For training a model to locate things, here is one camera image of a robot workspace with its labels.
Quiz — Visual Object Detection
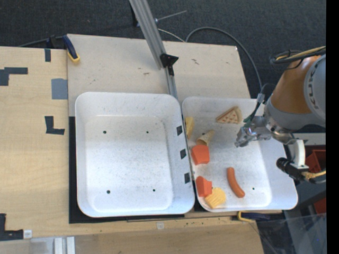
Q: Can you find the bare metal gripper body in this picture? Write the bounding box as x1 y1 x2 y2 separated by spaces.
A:
243 115 295 145

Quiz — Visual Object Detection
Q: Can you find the beige pizza slice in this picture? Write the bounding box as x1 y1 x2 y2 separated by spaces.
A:
215 106 244 125

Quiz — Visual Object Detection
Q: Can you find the white plastic tray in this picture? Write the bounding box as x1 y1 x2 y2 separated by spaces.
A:
182 96 299 213
75 91 196 219

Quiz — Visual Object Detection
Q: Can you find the beige ice cream cone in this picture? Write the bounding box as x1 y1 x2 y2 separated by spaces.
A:
195 129 215 146

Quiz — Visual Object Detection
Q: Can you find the orange fries box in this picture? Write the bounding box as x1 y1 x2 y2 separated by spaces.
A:
191 144 211 166
195 176 213 198

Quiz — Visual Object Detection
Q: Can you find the orange sausage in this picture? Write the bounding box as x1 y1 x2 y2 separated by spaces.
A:
226 167 246 198

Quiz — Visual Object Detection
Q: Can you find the thin black and white rod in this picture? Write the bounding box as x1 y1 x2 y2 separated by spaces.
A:
181 107 197 207

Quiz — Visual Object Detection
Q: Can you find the yellow cheese wedge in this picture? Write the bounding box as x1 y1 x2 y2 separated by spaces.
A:
184 116 195 140

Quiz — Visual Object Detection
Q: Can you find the yellow ridged crisp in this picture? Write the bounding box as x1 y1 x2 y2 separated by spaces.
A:
204 187 227 210

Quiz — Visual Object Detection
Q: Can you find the black cylinder on white bracket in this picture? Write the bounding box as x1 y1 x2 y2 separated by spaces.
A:
276 139 309 182

